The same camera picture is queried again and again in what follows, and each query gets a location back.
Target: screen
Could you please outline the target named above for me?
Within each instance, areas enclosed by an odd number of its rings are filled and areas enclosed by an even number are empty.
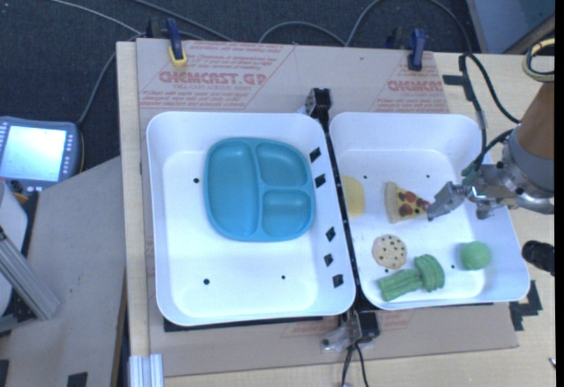
[[[66,136],[65,130],[12,125],[0,163],[0,175],[57,182]]]

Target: toy pizza slice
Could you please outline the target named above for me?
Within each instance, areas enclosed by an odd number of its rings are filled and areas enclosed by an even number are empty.
[[[386,213],[392,223],[425,215],[425,209],[430,205],[424,198],[397,186],[393,182],[386,182],[384,203],[386,204]]]

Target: blue divided toy plate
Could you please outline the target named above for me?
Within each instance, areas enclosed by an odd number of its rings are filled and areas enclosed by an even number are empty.
[[[315,216],[305,157],[295,147],[269,139],[216,143],[205,161],[204,198],[213,227],[244,242],[298,238]]]

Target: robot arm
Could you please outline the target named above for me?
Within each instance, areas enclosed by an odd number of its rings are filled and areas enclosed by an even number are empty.
[[[472,165],[463,172],[462,184],[447,182],[427,208],[433,220],[468,199],[476,204],[477,216],[485,219],[497,207],[526,208],[554,214],[554,82],[545,82],[511,132],[500,136],[504,143],[495,165]]]

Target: clip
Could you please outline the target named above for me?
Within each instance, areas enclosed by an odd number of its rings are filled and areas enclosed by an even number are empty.
[[[172,61],[174,67],[185,66],[188,62],[188,58],[186,57],[186,52],[182,47],[182,41],[180,39],[176,20],[167,19],[167,30],[168,38],[170,39],[170,47],[168,48],[170,60]]]
[[[409,56],[407,56],[407,67],[410,71],[420,71],[423,69],[423,64],[421,63],[421,58],[423,57],[423,46],[425,45],[426,35],[423,30],[415,28],[410,39],[410,47],[413,50]]]

